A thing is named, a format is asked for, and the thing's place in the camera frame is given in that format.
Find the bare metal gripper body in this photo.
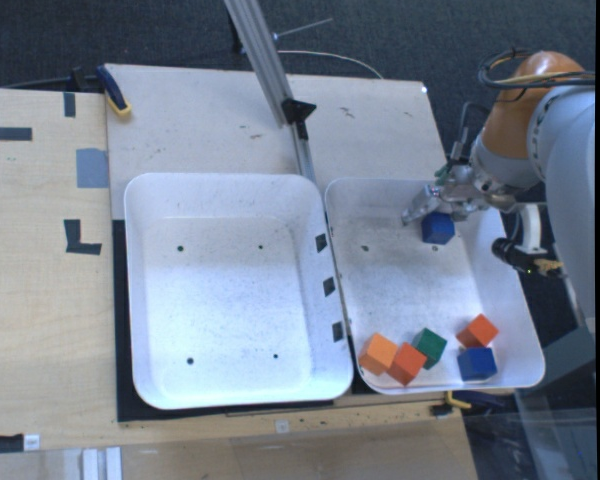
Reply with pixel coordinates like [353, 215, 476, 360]
[431, 163, 519, 214]

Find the pale wood board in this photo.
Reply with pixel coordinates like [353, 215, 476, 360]
[103, 62, 515, 419]

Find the blue cube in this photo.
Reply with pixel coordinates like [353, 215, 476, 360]
[456, 346, 499, 383]
[420, 211, 456, 246]

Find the white plastic tray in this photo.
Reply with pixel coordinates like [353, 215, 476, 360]
[323, 176, 547, 397]
[123, 171, 355, 411]

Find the black cylinder on white bracket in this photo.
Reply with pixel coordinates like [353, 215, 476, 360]
[490, 202, 564, 277]

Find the green cube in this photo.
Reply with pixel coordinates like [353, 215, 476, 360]
[411, 327, 448, 370]

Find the light orange cube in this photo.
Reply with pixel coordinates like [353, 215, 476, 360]
[358, 332, 399, 376]

